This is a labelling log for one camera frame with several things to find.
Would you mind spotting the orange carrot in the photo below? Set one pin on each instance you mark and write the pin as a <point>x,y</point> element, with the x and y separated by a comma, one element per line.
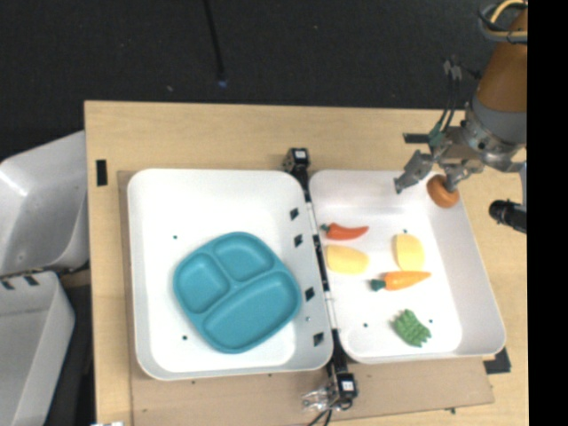
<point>404,280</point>

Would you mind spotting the red chili pepper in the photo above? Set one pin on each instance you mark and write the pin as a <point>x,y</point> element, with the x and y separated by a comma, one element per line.
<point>346,231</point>

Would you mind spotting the thin black and white rod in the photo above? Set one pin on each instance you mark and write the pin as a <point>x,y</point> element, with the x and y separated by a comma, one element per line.
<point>320,260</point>

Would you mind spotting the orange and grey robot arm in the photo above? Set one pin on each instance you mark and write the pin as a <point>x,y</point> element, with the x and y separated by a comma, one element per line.
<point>506,78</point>

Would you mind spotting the white plastic tray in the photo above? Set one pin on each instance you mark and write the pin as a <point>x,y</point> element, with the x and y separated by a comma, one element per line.
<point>155,273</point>
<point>448,300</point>

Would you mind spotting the orange doughnut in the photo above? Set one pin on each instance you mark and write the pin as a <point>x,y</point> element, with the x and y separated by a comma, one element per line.
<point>440,197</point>

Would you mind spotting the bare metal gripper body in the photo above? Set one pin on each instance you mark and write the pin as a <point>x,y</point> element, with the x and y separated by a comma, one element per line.
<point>477,149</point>

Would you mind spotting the black cylinder on white bracket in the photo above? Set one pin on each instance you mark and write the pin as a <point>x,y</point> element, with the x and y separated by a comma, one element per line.
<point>508,215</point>

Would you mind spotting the blue divided plate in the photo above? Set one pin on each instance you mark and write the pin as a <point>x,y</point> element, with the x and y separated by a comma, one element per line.
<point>239,295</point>

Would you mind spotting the green pea pods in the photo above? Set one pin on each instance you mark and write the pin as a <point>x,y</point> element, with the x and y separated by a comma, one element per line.
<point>412,328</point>

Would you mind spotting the yellow potato half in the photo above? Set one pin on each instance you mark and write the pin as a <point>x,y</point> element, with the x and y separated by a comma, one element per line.
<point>409,252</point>
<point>348,260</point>

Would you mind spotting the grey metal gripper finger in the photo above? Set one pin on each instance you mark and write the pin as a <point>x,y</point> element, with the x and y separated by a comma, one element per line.
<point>415,169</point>
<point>456,176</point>

